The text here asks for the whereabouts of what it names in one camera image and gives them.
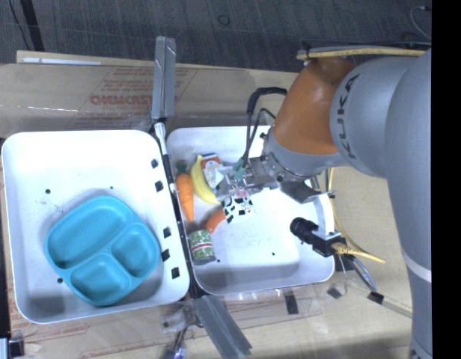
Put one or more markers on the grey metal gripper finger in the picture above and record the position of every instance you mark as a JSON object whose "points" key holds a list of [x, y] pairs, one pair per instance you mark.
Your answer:
{"points": [[223, 185]]}

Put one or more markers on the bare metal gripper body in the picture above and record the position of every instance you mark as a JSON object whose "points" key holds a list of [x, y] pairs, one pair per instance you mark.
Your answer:
{"points": [[258, 172]]}

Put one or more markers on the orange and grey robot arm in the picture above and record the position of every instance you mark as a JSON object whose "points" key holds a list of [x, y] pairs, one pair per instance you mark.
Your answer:
{"points": [[384, 125]]}

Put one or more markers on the orange and white carton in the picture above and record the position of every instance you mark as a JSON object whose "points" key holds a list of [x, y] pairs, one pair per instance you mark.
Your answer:
{"points": [[211, 167]]}

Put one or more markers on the yellow banana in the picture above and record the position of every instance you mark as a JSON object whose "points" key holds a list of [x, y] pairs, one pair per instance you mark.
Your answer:
{"points": [[200, 185]]}

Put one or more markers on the black and white cow-print carton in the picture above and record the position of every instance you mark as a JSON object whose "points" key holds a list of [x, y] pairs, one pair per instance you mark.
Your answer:
{"points": [[240, 206]]}

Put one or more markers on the orange sausage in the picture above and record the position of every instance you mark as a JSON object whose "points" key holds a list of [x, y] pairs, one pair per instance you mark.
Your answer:
{"points": [[215, 220]]}

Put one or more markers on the orange carrot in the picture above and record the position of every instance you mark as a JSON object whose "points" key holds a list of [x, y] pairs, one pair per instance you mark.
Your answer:
{"points": [[185, 194]]}

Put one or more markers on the green and red can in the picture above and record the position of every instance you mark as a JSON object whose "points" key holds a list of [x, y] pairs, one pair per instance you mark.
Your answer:
{"points": [[201, 246]]}

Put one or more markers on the white plastic tray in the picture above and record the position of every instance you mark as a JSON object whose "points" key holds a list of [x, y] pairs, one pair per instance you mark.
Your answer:
{"points": [[84, 155], [260, 245]]}

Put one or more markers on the blue divided plate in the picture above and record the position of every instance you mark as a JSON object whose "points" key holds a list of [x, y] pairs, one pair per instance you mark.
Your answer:
{"points": [[103, 249]]}

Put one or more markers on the brown cardboard board red print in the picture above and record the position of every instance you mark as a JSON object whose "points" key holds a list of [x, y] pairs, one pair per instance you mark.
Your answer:
{"points": [[47, 99]]}

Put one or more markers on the black cylinder on white bracket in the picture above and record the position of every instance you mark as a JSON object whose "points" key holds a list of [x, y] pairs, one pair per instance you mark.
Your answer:
{"points": [[305, 231]]}

